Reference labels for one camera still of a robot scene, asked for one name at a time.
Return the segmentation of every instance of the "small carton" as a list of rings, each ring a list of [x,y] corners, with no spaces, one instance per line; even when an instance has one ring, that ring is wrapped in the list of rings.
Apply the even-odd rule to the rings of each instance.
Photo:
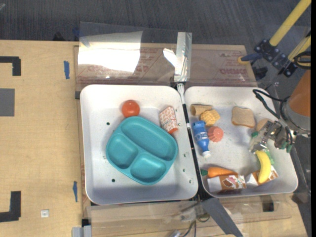
[[[235,193],[246,189],[245,178],[242,175],[225,175],[207,179],[211,193]]]
[[[159,113],[159,119],[162,128],[166,130],[168,133],[171,134],[174,131],[178,130],[176,115],[171,106],[167,107],[161,113]]]
[[[259,172],[260,172],[260,170],[257,170],[255,172],[252,172],[250,175],[246,176],[245,180],[246,180],[247,187],[255,188],[259,185],[265,184],[265,183],[267,183],[271,180],[274,180],[278,177],[277,171],[271,165],[271,172],[270,172],[269,178],[267,179],[267,181],[265,181],[263,183],[259,183],[259,181],[258,181]]]

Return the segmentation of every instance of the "yellow pole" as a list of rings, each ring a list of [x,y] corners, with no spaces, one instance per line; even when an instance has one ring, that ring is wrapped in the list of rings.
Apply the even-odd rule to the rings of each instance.
[[[307,48],[311,45],[312,35],[305,37],[301,40],[301,42],[293,49],[293,51],[288,55],[288,60],[292,61],[296,55],[301,52],[306,51]]]
[[[283,22],[277,32],[270,39],[269,43],[271,46],[277,46],[303,12],[312,3],[312,0],[300,0],[296,7],[292,10],[287,19]]]

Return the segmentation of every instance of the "toy carrot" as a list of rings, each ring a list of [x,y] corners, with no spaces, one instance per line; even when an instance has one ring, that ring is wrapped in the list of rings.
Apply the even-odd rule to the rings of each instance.
[[[208,170],[201,169],[202,176],[208,176],[213,178],[216,176],[225,176],[225,175],[238,175],[238,173],[221,167],[209,167]]]

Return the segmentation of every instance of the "orange carrot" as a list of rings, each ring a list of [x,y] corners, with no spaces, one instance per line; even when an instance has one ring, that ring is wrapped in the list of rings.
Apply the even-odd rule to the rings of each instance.
[[[238,173],[226,169],[226,168],[220,168],[220,167],[210,167],[207,170],[207,176],[209,178],[213,178],[216,176],[224,176],[224,175],[238,175]]]

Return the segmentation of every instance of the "bottle cap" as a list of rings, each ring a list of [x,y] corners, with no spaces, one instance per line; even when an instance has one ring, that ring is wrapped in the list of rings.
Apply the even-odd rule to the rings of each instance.
[[[202,155],[203,155],[205,158],[207,158],[207,157],[210,157],[210,156],[211,156],[211,152],[210,152],[210,151],[204,151],[204,152],[202,153]]]

